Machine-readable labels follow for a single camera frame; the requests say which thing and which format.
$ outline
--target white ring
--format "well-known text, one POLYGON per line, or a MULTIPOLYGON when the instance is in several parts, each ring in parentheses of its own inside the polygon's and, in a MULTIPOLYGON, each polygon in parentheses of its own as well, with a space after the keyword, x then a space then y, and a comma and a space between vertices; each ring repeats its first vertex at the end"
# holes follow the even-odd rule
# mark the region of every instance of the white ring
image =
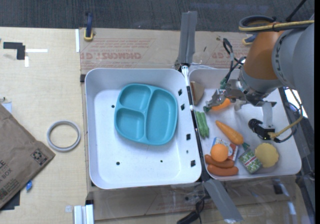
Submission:
POLYGON ((79 129, 79 127, 74 123, 74 122, 71 122, 69 120, 61 120, 61 121, 57 121, 57 122, 54 122, 48 129, 48 131, 46 132, 46 139, 50 145, 51 148, 53 148, 54 150, 56 151, 59 151, 59 152, 68 152, 70 150, 73 150, 80 142, 80 139, 81 139, 81 131, 79 129), (73 143, 71 146, 67 146, 67 147, 60 147, 60 146, 56 146, 55 144, 53 144, 53 142, 51 141, 51 138, 50 138, 50 135, 51 135, 51 132, 52 130, 59 126, 59 125, 69 125, 71 127, 73 127, 76 132, 77 132, 77 139, 75 141, 75 143, 73 143))

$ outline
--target green can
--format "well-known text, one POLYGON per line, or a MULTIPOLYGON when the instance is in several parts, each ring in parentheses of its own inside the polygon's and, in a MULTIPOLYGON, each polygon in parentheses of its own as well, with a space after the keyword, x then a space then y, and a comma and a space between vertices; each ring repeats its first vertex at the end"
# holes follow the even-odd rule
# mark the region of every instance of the green can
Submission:
POLYGON ((262 167, 262 163, 250 148, 247 148, 238 159, 250 174, 254 174, 262 167))

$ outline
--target gray duct tape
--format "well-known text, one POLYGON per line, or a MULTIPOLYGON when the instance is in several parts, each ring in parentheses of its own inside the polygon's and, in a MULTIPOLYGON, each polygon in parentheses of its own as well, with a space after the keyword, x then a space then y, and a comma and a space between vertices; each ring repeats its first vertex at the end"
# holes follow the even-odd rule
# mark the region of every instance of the gray duct tape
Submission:
POLYGON ((225 222, 233 224, 244 220, 219 180, 209 179, 203 185, 225 222))
POLYGON ((79 127, 74 122, 71 122, 71 121, 68 121, 68 120, 61 120, 61 121, 54 122, 49 127, 48 131, 46 132, 46 139, 47 139, 47 141, 49 143, 49 146, 51 148, 53 148, 54 150, 59 151, 59 152, 68 152, 70 150, 73 150, 79 144, 80 139, 81 139, 81 131, 80 131, 79 127), (59 146, 56 146, 55 144, 53 144, 53 142, 51 141, 51 138, 50 138, 51 132, 55 127, 57 127, 59 125, 69 125, 69 126, 73 127, 76 130, 77 138, 76 138, 75 143, 73 143, 71 146, 59 147, 59 146))

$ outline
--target white tray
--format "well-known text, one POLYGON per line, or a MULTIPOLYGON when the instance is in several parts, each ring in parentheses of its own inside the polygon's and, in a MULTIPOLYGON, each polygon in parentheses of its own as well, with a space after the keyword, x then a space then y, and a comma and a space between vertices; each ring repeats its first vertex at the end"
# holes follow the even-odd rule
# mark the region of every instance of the white tray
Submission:
POLYGON ((201 175, 198 144, 183 75, 174 69, 97 68, 85 77, 89 173, 101 189, 189 184, 201 175), (131 83, 171 92, 178 103, 174 137, 147 145, 121 137, 114 126, 121 89, 131 83))
MULTIPOLYGON (((206 101, 211 100, 211 97, 216 89, 220 88, 220 81, 228 73, 227 69, 194 69, 189 73, 189 81, 195 81, 205 87, 204 95, 197 104, 194 106, 196 111, 203 112, 203 107, 206 105, 206 101)), ((230 79, 236 79, 238 77, 239 70, 236 69, 231 73, 230 79)), ((278 132, 284 127, 289 125, 288 118, 281 100, 281 96, 278 90, 272 92, 265 101, 277 102, 272 108, 272 124, 275 127, 275 131, 278 132)), ((279 161, 270 168, 261 168, 254 174, 250 174, 242 163, 237 159, 235 166, 239 168, 239 172, 234 176, 215 176, 211 173, 211 177, 226 181, 226 180, 240 180, 249 179, 257 177, 269 177, 269 176, 284 176, 284 175, 294 175, 298 173, 301 169, 302 162, 297 149, 295 138, 292 136, 287 141, 282 143, 275 143, 270 140, 263 141, 254 133, 248 126, 248 122, 251 119, 263 120, 262 108, 255 107, 251 104, 243 105, 238 111, 235 111, 234 106, 231 104, 228 107, 213 111, 210 110, 206 113, 206 121, 209 126, 209 138, 202 138, 201 145, 203 154, 210 154, 210 149, 215 137, 229 141, 228 138, 220 131, 216 126, 215 121, 219 120, 236 131, 240 132, 244 137, 244 142, 250 145, 250 148, 254 149, 263 142, 268 142, 273 144, 278 153, 279 161)), ((290 135, 291 130, 287 130, 285 133, 281 134, 278 139, 283 140, 288 135, 290 135)), ((240 156, 244 152, 242 146, 238 147, 238 154, 240 156)))

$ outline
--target toy sausage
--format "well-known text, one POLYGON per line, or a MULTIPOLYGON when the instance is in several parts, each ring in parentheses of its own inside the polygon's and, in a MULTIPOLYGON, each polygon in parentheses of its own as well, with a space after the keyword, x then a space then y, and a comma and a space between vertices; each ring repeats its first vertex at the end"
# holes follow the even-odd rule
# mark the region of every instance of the toy sausage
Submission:
POLYGON ((235 162, 232 161, 229 158, 227 160, 223 161, 223 162, 217 162, 209 154, 205 154, 204 155, 204 161, 208 165, 215 165, 215 166, 220 167, 220 168, 231 168, 231 167, 233 167, 235 165, 235 162))
POLYGON ((209 164, 207 166, 207 170, 209 173, 216 175, 216 176, 233 176, 238 174, 239 169, 236 166, 233 166, 231 168, 220 168, 213 164, 209 164))

